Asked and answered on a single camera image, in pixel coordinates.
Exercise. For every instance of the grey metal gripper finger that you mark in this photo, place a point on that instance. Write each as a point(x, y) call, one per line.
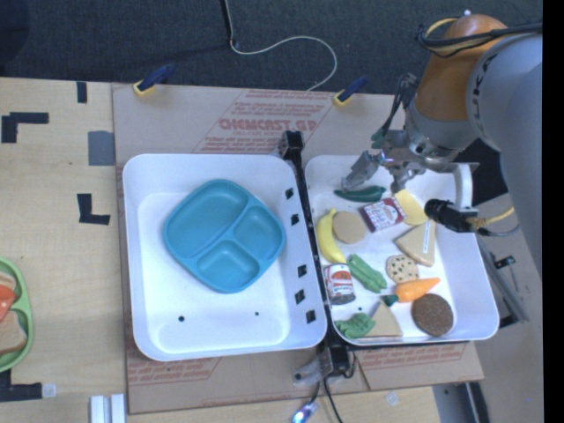
point(363, 170)
point(403, 179)

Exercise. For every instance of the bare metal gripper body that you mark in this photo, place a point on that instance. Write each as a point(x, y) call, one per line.
point(416, 150)

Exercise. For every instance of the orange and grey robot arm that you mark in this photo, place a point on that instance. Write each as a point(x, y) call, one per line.
point(445, 86)

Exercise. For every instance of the yellow cheese slice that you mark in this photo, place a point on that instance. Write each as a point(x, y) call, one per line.
point(412, 210)

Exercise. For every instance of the red ketchup packet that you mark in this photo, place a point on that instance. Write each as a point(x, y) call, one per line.
point(382, 214)

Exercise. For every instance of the tan round biscuit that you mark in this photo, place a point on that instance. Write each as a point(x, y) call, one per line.
point(349, 227)

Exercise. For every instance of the thin black rod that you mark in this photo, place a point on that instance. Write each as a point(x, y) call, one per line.
point(310, 218)

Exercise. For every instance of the black block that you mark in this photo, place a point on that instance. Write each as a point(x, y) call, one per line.
point(293, 144)
point(338, 359)

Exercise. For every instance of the yellow banana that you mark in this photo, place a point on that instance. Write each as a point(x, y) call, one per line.
point(328, 240)

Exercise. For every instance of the chocolate chip cookie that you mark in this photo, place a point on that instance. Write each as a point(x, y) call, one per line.
point(402, 269)

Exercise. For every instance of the white plastic tray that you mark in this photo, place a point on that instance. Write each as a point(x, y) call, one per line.
point(458, 276)
point(211, 320)

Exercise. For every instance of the orange carrot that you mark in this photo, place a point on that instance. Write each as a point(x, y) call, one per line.
point(414, 290)

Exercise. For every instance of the red and white can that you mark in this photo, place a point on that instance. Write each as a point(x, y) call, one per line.
point(339, 284)

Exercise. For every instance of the brown round patty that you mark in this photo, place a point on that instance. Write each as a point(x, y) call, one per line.
point(432, 314)

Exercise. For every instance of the tan bread wedge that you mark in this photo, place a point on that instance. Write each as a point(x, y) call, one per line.
point(385, 324)

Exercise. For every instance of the green lettuce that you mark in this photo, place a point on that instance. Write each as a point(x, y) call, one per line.
point(354, 325)

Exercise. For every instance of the blue divided plate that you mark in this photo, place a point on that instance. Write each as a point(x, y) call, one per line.
point(207, 223)

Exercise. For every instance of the brown cardboard board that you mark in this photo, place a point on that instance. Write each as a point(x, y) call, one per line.
point(176, 121)

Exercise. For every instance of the green divided plate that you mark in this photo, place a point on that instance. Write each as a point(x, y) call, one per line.
point(24, 311)

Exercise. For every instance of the red tomato slice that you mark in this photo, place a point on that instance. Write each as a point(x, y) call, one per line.
point(5, 300)

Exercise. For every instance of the brown bread slice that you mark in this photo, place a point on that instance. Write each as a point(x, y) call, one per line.
point(9, 335)

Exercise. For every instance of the black cylinder on white bracket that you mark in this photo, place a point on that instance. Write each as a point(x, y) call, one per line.
point(445, 214)

